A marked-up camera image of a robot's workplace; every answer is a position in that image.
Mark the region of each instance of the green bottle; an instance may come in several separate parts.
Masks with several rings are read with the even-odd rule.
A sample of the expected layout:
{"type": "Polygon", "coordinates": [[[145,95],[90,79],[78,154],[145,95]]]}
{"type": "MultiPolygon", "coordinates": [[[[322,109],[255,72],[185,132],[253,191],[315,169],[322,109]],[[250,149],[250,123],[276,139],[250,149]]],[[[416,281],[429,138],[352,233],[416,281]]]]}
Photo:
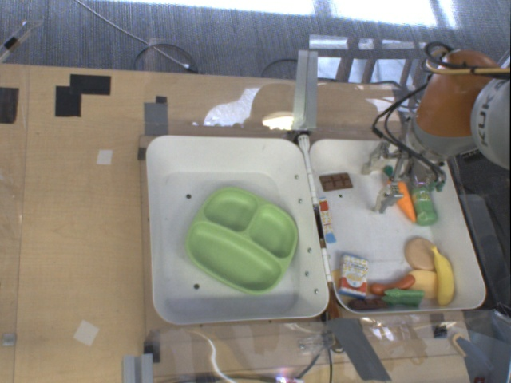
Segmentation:
{"type": "Polygon", "coordinates": [[[431,201],[430,191],[426,186],[412,188],[412,201],[414,203],[415,215],[419,226],[430,226],[438,220],[437,212],[434,210],[431,201]]]}

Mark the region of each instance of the green divided plate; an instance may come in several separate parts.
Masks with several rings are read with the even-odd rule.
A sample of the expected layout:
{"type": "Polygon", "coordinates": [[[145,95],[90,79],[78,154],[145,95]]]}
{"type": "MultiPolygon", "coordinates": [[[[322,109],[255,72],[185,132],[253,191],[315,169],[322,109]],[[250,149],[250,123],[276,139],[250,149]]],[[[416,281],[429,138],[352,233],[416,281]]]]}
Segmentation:
{"type": "Polygon", "coordinates": [[[257,295],[279,283],[297,242],[295,221],[280,207],[240,188],[222,188],[197,213],[186,251],[207,274],[257,295]]]}

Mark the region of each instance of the toy sausage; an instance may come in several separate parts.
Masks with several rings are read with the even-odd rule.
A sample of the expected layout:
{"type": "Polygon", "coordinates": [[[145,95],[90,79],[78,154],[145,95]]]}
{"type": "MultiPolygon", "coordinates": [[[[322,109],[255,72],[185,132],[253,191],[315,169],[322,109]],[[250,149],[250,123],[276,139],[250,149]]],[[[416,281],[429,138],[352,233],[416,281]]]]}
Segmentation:
{"type": "Polygon", "coordinates": [[[383,296],[386,290],[399,289],[399,290],[407,290],[412,285],[415,284],[415,278],[413,275],[405,275],[397,282],[393,282],[391,284],[371,284],[370,292],[374,295],[383,296]]]}

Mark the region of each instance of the toy juice box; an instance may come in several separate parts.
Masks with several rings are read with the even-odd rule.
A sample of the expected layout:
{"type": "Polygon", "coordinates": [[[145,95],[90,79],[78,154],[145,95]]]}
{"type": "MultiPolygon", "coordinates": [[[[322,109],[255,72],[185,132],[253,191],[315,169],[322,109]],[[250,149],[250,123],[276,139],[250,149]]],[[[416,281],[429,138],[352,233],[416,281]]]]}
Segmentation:
{"type": "Polygon", "coordinates": [[[338,294],[365,298],[367,295],[368,270],[369,261],[354,255],[344,254],[341,258],[338,294]]]}

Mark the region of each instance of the metal bracket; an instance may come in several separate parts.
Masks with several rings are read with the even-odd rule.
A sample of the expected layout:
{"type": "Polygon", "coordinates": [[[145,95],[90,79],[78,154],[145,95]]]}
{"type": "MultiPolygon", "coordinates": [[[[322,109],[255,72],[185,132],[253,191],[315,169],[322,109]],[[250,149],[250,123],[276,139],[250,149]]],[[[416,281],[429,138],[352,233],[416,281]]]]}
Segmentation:
{"type": "Polygon", "coordinates": [[[296,70],[295,102],[293,104],[294,131],[308,131],[316,127],[318,112],[318,53],[300,50],[296,70]]]}
{"type": "Polygon", "coordinates": [[[378,193],[374,211],[377,211],[378,213],[384,213],[387,207],[394,206],[402,197],[403,194],[399,191],[397,184],[387,184],[378,193]]]}
{"type": "Polygon", "coordinates": [[[363,175],[369,175],[372,171],[380,169],[382,167],[381,163],[379,161],[382,158],[389,157],[389,143],[388,142],[380,142],[376,148],[373,150],[373,152],[369,155],[369,161],[367,161],[362,166],[361,173],[363,175]]]}

